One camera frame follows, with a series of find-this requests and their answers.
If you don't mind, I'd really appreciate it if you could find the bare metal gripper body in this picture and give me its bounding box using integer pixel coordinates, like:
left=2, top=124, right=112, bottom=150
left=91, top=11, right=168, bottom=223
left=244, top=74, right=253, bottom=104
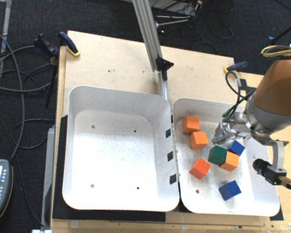
left=219, top=109, right=278, bottom=147

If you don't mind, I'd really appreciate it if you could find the blue cube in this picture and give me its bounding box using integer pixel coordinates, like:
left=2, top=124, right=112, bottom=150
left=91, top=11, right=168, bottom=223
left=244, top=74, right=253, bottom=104
left=226, top=139, right=246, bottom=157
left=216, top=178, right=244, bottom=203

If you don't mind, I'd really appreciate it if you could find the green cube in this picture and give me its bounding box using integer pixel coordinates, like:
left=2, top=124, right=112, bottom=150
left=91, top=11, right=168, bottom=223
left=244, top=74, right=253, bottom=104
left=206, top=144, right=229, bottom=168

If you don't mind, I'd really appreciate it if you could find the orange cube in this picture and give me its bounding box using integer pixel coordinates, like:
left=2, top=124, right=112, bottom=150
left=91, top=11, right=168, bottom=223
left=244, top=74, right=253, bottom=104
left=187, top=129, right=211, bottom=152
left=188, top=156, right=213, bottom=181
left=180, top=115, right=202, bottom=136
left=218, top=150, right=241, bottom=173

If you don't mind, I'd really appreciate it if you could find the white plastic tray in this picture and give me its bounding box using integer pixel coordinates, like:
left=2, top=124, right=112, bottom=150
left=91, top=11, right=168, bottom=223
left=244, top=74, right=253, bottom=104
left=56, top=83, right=192, bottom=222
left=160, top=96, right=291, bottom=224

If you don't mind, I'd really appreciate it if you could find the pale wood board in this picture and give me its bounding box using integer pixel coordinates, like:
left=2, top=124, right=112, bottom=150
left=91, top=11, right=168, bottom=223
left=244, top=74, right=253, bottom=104
left=47, top=29, right=285, bottom=233

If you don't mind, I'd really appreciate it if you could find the black cylinder on white bracket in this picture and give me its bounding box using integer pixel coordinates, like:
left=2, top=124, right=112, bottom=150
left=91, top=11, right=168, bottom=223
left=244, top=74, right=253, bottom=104
left=250, top=137, right=291, bottom=187

